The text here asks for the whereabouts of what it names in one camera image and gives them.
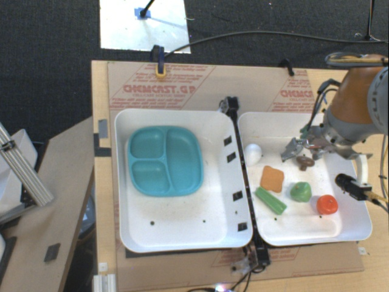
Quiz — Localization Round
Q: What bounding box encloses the thin black rod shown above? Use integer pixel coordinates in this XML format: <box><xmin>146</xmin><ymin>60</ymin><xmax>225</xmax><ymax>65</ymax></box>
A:
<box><xmin>228</xmin><ymin>108</ymin><xmax>264</xmax><ymax>251</ymax></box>

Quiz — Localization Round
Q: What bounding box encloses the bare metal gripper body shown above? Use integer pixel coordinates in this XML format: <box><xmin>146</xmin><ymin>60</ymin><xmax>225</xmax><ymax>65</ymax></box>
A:
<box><xmin>303</xmin><ymin>125</ymin><xmax>374</xmax><ymax>161</ymax></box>

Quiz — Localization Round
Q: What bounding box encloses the green bar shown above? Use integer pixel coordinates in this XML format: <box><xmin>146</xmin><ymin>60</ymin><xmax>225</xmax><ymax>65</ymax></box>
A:
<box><xmin>254</xmin><ymin>186</ymin><xmax>288</xmax><ymax>215</ymax></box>

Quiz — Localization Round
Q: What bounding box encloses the white plastic tray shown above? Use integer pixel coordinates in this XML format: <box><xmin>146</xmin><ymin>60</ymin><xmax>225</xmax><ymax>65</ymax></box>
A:
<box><xmin>237</xmin><ymin>111</ymin><xmax>374</xmax><ymax>247</ymax></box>
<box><xmin>114</xmin><ymin>108</ymin><xmax>254</xmax><ymax>253</ymax></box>

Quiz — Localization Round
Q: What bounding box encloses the brown mushroom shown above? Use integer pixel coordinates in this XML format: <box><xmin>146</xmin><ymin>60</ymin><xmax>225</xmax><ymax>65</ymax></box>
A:
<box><xmin>295</xmin><ymin>155</ymin><xmax>316</xmax><ymax>172</ymax></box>

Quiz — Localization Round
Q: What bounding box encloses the blue divided plate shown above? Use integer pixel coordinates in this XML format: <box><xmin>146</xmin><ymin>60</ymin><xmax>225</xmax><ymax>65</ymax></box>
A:
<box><xmin>127</xmin><ymin>125</ymin><xmax>204</xmax><ymax>198</ymax></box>

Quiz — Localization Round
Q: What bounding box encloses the green pepper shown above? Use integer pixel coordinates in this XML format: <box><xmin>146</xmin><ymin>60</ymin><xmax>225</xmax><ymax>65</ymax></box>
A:
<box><xmin>289</xmin><ymin>181</ymin><xmax>313</xmax><ymax>203</ymax></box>

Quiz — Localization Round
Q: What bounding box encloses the white egg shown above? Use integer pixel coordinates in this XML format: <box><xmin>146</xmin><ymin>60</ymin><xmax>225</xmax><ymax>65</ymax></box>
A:
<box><xmin>244</xmin><ymin>143</ymin><xmax>263</xmax><ymax>167</ymax></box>

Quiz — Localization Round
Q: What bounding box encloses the red tomato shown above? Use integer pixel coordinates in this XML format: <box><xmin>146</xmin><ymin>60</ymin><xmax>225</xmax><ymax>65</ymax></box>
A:
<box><xmin>316</xmin><ymin>194</ymin><xmax>339</xmax><ymax>216</ymax></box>

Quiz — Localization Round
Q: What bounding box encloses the orange biscuit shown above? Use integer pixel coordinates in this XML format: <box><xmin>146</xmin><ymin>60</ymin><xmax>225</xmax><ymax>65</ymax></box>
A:
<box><xmin>260</xmin><ymin>165</ymin><xmax>285</xmax><ymax>193</ymax></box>

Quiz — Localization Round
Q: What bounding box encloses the black cylinder on white bracket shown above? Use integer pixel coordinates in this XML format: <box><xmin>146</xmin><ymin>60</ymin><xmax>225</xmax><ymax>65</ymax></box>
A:
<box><xmin>334</xmin><ymin>153</ymin><xmax>373</xmax><ymax>202</ymax></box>

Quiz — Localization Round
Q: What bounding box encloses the brown cardboard board red print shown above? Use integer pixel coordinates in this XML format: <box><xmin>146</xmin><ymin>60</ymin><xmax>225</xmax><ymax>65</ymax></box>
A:
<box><xmin>106</xmin><ymin>61</ymin><xmax>365</xmax><ymax>285</ymax></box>

